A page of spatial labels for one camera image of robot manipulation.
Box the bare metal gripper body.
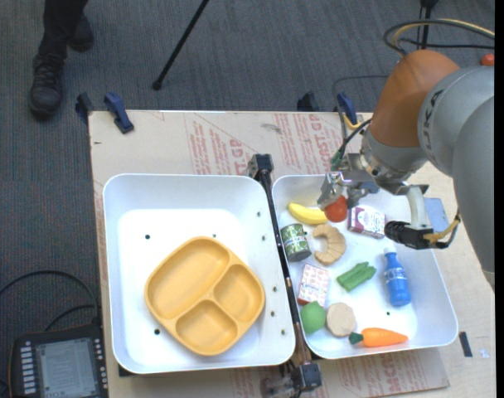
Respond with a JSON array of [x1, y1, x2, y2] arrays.
[[326, 153, 407, 201]]

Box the red tomato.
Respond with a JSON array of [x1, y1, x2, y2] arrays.
[[324, 196, 349, 224]]

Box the pink and white carton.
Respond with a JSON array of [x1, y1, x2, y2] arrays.
[[346, 205, 387, 240]]

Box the yellow banana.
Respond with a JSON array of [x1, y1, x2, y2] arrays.
[[288, 201, 330, 226]]

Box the tan croissant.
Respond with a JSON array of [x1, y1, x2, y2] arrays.
[[312, 223, 347, 266]]

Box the green can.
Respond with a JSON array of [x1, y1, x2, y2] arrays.
[[279, 223, 313, 263]]

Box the green celery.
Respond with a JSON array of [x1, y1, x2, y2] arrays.
[[336, 261, 377, 293]]

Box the white and orange carton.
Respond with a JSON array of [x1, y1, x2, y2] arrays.
[[297, 264, 332, 308]]

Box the blue bottle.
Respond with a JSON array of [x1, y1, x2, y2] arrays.
[[383, 246, 412, 308]]

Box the beige biscuit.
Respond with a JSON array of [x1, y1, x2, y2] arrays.
[[326, 302, 357, 338]]

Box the green apple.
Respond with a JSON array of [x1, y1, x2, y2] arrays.
[[299, 300, 327, 335]]

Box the white plastic tray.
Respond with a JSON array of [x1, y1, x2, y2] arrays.
[[102, 173, 297, 376], [271, 174, 459, 361]]

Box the orange carrot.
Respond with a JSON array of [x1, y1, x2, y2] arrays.
[[348, 327, 410, 348]]

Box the yellow divided plate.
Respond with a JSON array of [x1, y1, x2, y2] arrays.
[[143, 235, 266, 357]]

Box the brown cardboard board red print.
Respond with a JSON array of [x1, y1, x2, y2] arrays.
[[88, 109, 496, 398]]

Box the black stand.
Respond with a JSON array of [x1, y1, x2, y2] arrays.
[[419, 0, 442, 51]]

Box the black tripod leg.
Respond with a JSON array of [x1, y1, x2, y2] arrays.
[[152, 0, 220, 91]]

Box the person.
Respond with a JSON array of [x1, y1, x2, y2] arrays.
[[29, 0, 96, 118]]

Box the black cylinder on white bracket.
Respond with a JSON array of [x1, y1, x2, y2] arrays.
[[384, 184, 439, 250]]

